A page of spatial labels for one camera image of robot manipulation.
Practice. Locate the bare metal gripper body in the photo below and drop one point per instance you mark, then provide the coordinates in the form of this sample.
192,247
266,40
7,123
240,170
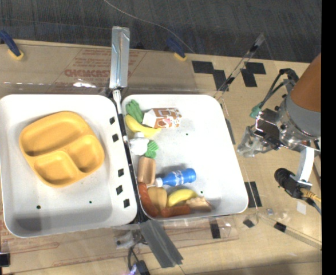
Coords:
270,125

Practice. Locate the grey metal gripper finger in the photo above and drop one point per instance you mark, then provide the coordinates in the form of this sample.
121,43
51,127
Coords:
246,143
263,147

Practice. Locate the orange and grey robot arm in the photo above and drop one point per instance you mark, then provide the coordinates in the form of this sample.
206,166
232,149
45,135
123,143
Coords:
308,90

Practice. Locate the white plastic tray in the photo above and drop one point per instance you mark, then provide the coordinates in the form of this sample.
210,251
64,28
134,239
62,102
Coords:
213,153
70,211

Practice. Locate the blue bottle with white cap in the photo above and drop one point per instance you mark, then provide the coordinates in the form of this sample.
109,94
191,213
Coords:
179,178

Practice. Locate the tan pizza slice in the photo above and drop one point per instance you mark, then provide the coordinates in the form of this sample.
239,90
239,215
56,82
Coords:
199,204

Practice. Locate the yellow banana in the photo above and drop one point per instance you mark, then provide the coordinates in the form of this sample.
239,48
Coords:
182,196
140,129

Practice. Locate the orange and white carton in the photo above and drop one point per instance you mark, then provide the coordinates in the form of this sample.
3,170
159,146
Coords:
163,118

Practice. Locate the red sausage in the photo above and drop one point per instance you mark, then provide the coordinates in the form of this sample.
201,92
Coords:
176,211
147,200

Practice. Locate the tan toy bread bun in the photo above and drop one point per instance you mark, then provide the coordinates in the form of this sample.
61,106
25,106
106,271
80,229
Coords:
146,170

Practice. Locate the white toy cauliflower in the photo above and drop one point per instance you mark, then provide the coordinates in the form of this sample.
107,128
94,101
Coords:
138,145

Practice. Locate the green toy broccoli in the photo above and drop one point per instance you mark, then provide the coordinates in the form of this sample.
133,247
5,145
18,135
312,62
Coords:
134,110

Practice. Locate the yellow divided plate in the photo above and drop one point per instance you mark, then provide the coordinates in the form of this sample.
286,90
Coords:
59,145

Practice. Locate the brown cardboard board red print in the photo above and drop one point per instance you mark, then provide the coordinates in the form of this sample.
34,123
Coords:
56,64

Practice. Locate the black cylinder on white bracket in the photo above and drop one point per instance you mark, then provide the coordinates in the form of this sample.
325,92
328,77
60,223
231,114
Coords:
288,180

